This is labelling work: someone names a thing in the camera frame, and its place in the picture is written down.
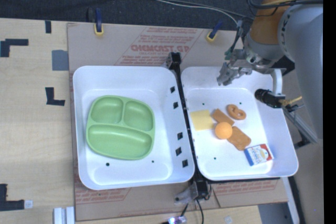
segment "green plate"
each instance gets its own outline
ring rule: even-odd
[[[145,103],[105,95],[91,105],[86,140],[98,154],[118,159],[142,159],[152,150],[155,120]]]

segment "cardboard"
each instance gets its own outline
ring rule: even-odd
[[[181,212],[184,205],[175,205],[174,196],[184,191],[188,182],[104,191],[90,190],[81,183],[72,76],[77,68],[86,65],[165,66],[169,52],[181,53],[181,71],[190,66],[221,66],[235,32],[219,30],[216,40],[209,43],[206,35],[211,29],[104,25],[103,36],[96,36],[92,23],[68,23],[67,30],[76,220]],[[281,179],[275,179],[212,184],[210,199],[201,204],[202,209],[216,209],[287,200]],[[195,204],[188,207],[196,209]]]

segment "white tray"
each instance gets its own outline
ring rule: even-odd
[[[189,67],[181,75],[199,171],[215,181],[295,174],[298,160],[282,109],[270,108],[254,97],[257,89],[272,90],[271,75],[253,72],[228,86],[219,86],[219,70],[220,67]],[[207,109],[212,113],[218,108],[226,113],[228,104],[246,112],[246,119],[235,120],[234,126],[251,138],[249,146],[267,143],[274,160],[250,166],[244,152],[228,140],[218,139],[214,130],[195,131],[190,112]]]
[[[74,73],[79,177],[90,189],[113,189],[188,181],[195,165],[174,74],[163,67],[85,66]],[[145,102],[155,116],[150,154],[125,161],[99,155],[86,142],[92,102],[119,95]]]

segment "wooden surface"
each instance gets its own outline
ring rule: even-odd
[[[0,58],[0,184],[7,200],[32,200],[33,208],[0,212],[0,223],[52,223],[52,210],[74,206],[68,71],[53,71],[51,52],[67,51],[67,23],[0,19],[0,40],[29,39]],[[65,106],[47,105],[45,87]],[[161,223],[170,214],[85,221],[85,223]],[[188,223],[201,223],[199,211]],[[205,223],[260,224],[257,206],[204,211]]]

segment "orange fruit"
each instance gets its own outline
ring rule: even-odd
[[[219,122],[215,127],[215,134],[219,139],[228,139],[232,135],[232,126],[227,122]]]

